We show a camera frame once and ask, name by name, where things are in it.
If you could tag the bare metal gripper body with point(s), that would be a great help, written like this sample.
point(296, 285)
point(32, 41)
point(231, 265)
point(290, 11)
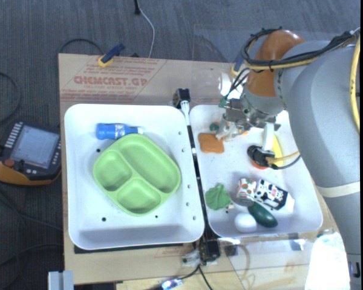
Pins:
point(245, 115)

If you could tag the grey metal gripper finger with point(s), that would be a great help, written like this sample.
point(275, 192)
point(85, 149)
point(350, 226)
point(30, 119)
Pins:
point(222, 131)
point(236, 131)

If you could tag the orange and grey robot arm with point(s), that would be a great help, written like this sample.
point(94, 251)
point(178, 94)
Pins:
point(317, 107)

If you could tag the orange biscuit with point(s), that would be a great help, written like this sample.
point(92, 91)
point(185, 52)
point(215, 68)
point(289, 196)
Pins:
point(211, 143)

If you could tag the thin black and white rod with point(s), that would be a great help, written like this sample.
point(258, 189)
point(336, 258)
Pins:
point(193, 150)

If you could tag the white plastic tray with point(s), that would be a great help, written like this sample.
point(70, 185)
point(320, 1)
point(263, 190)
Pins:
point(84, 192)
point(245, 168)

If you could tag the clear plastic bottle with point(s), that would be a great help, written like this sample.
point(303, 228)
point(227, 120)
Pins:
point(227, 81)

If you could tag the orange round disc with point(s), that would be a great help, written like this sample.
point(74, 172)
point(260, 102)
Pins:
point(260, 167)

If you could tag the yellow banana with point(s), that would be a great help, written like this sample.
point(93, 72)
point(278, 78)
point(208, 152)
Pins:
point(277, 148)

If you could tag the white can red green print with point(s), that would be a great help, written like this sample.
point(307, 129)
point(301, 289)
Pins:
point(245, 190)

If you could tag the green lettuce leaf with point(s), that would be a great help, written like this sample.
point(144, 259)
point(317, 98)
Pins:
point(217, 197)

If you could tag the black and white milk carton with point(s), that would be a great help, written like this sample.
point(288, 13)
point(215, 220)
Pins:
point(273, 195)

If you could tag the dark green avocado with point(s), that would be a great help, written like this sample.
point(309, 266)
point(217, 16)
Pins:
point(263, 216)

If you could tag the green divided plate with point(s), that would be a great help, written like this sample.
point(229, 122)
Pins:
point(139, 168)

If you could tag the white egg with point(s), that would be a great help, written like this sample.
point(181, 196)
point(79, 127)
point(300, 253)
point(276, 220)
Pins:
point(245, 223)

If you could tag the blue bottle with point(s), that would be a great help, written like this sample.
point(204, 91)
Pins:
point(109, 131)

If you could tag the brown cardboard board red print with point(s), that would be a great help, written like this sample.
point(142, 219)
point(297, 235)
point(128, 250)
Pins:
point(109, 80)

